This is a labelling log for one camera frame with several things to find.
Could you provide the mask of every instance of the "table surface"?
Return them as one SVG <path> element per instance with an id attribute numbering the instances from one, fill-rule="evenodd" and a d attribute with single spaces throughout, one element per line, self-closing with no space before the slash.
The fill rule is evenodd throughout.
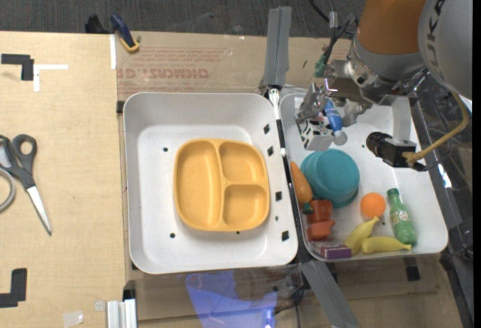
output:
<path id="1" fill-rule="evenodd" d="M 148 38 L 154 34 L 142 35 Z M 169 46 L 179 48 L 200 49 L 207 39 L 206 35 L 196 34 L 159 35 L 163 43 L 168 41 Z M 265 38 L 209 37 L 220 44 L 224 61 L 206 56 L 199 58 L 195 67 L 191 61 L 191 68 L 212 71 L 212 81 L 219 83 L 222 67 L 242 71 L 247 66 L 252 70 L 254 66 L 256 72 L 245 77 L 247 79 L 231 74 L 231 80 L 239 86 L 245 85 L 246 80 L 247 85 L 258 83 L 264 68 Z M 0 308 L 2 327 L 63 326 L 63 315 L 79 310 L 84 315 L 84 326 L 103 327 L 104 312 L 95 310 L 95 302 L 121 300 L 126 279 L 132 276 L 129 254 L 124 250 L 128 237 L 123 217 L 126 215 L 122 179 L 125 165 L 119 136 L 121 121 L 116 113 L 117 73 L 110 57 L 111 39 L 112 35 L 0 32 L 2 53 L 28 54 L 35 59 L 35 64 L 68 65 L 67 70 L 41 70 L 38 92 L 34 91 L 33 82 L 20 80 L 19 65 L 0 65 L 0 129 L 9 138 L 26 133 L 37 139 L 34 177 L 53 231 L 48 236 L 27 193 L 17 184 L 13 204 L 0 213 L 3 230 L 0 293 L 10 291 L 12 270 L 27 268 L 26 301 L 16 308 Z M 322 48 L 322 41 L 309 38 L 295 38 L 291 44 L 289 51 L 292 48 L 294 52 L 291 65 L 298 69 L 306 64 L 312 66 Z M 251 56 L 240 58 L 245 49 L 250 50 Z M 235 62 L 235 57 L 242 62 Z M 128 54 L 117 56 L 117 68 L 124 73 L 119 74 L 119 82 L 127 78 L 127 66 L 133 59 Z M 174 69 L 175 62 L 177 66 L 180 64 L 179 58 L 173 60 L 172 65 L 165 63 L 166 58 L 150 61 L 137 58 L 136 62 L 157 62 L 153 67 L 160 70 Z M 158 79 L 162 72 L 168 71 L 158 71 Z M 310 77 L 305 75 L 308 74 L 288 83 L 306 87 Z M 229 86 L 222 83 L 224 89 Z M 185 78 L 165 78 L 157 88 L 172 91 L 176 85 L 183 91 L 210 89 L 205 80 Z M 130 92 L 143 89 L 142 86 L 145 85 L 134 84 Z M 119 91 L 119 98 L 128 95 L 127 90 Z M 6 192 L 5 187 L 0 186 L 0 190 Z M 352 281 L 343 283 L 341 273 L 340 286 L 360 323 L 383 326 L 383 321 L 392 322 L 395 316 L 397 320 L 392 326 L 405 326 L 403 324 L 413 321 L 421 321 L 422 326 L 461 326 L 446 274 L 436 260 L 429 262 L 425 267 L 435 273 L 429 289 L 435 291 L 417 289 L 416 294 L 395 293 L 392 297 L 386 296 L 390 292 L 384 292 L 383 298 L 366 298 Z M 404 288 L 401 292 L 410 293 L 413 289 Z M 326 322 L 318 305 L 313 307 L 313 313 L 309 308 L 309 305 L 304 307 L 305 326 Z M 280 315 L 280 326 L 289 326 L 284 322 L 295 321 L 293 319 L 295 315 L 288 312 Z M 146 321 L 140 325 L 172 324 L 171 320 Z M 179 322 L 179 326 L 201 324 L 191 318 Z"/>

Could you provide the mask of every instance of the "blue tube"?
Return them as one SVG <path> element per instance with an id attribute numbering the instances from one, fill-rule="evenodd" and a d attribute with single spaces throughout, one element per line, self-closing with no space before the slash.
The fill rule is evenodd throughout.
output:
<path id="1" fill-rule="evenodd" d="M 334 133 L 334 143 L 336 145 L 345 144 L 347 142 L 347 135 L 342 130 L 343 119 L 340 117 L 339 113 L 332 104 L 332 101 L 329 99 L 328 102 L 325 104 L 324 113 L 328 118 L 332 132 Z"/>

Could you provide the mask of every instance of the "scissors blade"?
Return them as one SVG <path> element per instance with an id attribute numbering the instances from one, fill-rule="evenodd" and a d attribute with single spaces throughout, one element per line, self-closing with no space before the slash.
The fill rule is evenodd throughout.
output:
<path id="1" fill-rule="evenodd" d="M 45 226 L 45 229 L 47 230 L 49 235 L 52 235 L 52 229 L 50 228 L 50 223 L 48 222 L 47 212 L 45 211 L 44 204 L 42 203 L 40 193 L 38 192 L 37 187 L 30 187 L 27 189 L 27 192 L 30 195 L 30 199 L 35 206 L 35 210 L 37 211 L 38 216 L 40 217 L 43 225 Z"/>

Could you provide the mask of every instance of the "robotic arm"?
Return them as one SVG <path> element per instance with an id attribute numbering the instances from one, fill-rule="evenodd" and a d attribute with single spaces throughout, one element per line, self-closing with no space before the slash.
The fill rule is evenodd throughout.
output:
<path id="1" fill-rule="evenodd" d="M 346 60 L 316 70 L 324 81 L 316 94 L 344 106 L 344 126 L 372 105 L 391 105 L 393 135 L 373 133 L 367 146 L 391 166 L 422 170 L 416 161 L 435 146 L 414 153 L 402 130 L 410 126 L 407 104 L 416 101 L 414 88 L 427 69 L 465 111 L 458 95 L 472 100 L 472 31 L 473 0 L 367 0 Z"/>

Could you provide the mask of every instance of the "teal bowl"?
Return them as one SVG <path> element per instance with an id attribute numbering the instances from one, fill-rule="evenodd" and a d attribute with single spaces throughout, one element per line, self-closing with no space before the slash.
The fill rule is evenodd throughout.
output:
<path id="1" fill-rule="evenodd" d="M 359 188 L 359 169 L 354 159 L 338 149 L 315 151 L 300 167 L 314 198 L 328 199 L 332 208 L 350 204 Z"/>

